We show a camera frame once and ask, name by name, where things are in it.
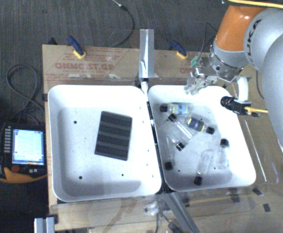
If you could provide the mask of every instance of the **display screen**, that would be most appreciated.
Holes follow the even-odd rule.
[[[44,165],[43,132],[13,130],[13,164]]]

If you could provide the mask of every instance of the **dark gray floor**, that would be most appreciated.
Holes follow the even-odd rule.
[[[205,23],[218,29],[228,7],[221,0],[116,1],[129,9],[136,30],[154,29],[155,48],[166,50],[169,41],[176,40],[186,50],[199,51]],[[60,45],[66,45],[66,38],[71,34],[83,46],[110,47],[121,42],[126,36],[125,30],[131,29],[129,15],[111,0],[0,0],[0,122],[26,104],[8,87],[7,70],[17,64],[31,65],[41,83],[41,45],[51,37]],[[208,37],[214,34],[209,28]],[[138,46],[128,40],[119,47]],[[15,73],[14,81],[15,86],[29,96],[34,84],[32,73],[20,70]],[[36,100],[42,103],[42,87],[39,91]],[[39,112],[36,115],[43,120]],[[46,191],[45,182],[16,185],[0,182],[0,211],[44,216]],[[12,222],[6,215],[5,222]]]

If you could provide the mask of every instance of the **blue clamp handle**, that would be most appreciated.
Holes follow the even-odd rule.
[[[80,46],[80,44],[79,44],[71,35],[69,35],[69,36],[67,37],[67,41],[68,41],[68,43],[69,43],[70,45],[72,45],[72,46],[74,47],[74,49],[77,51],[77,53],[78,53],[80,56],[82,56],[82,55],[85,54],[84,51],[83,51],[83,49],[82,49],[82,47]]]
[[[169,48],[169,50],[172,50],[173,48],[177,49],[177,51],[181,55],[187,56],[186,50],[177,41],[174,41],[174,40],[170,41],[170,48]]]

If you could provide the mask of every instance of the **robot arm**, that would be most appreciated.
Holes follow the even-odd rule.
[[[205,68],[195,68],[185,92],[216,83],[239,80],[239,73],[250,63],[262,73],[262,87],[268,114],[283,151],[283,5],[276,8],[258,0],[239,0],[241,6],[227,9],[216,38],[211,45]],[[245,6],[247,1],[260,7]],[[224,97],[221,104],[235,113],[246,115],[248,101]]]

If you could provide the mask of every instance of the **bottle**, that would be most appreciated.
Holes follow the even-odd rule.
[[[194,184],[202,185],[203,176],[208,173],[210,164],[213,158],[212,150],[204,150],[199,158],[198,167],[196,169],[196,177],[194,180]]]
[[[190,103],[163,103],[160,105],[161,112],[174,115],[188,115],[191,110]]]
[[[186,118],[186,123],[189,128],[194,129],[199,132],[206,132],[208,134],[213,134],[215,129],[212,127],[209,127],[205,122],[202,120],[199,120],[195,117],[188,116]]]
[[[169,138],[172,145],[179,151],[182,151],[190,139],[193,137],[192,132],[187,125],[178,119],[174,114],[170,114],[167,121],[171,124],[167,125],[163,130]]]
[[[229,151],[229,141],[223,138],[220,140],[220,147],[219,147],[218,157],[216,160],[216,168],[226,169],[229,166],[228,151]]]

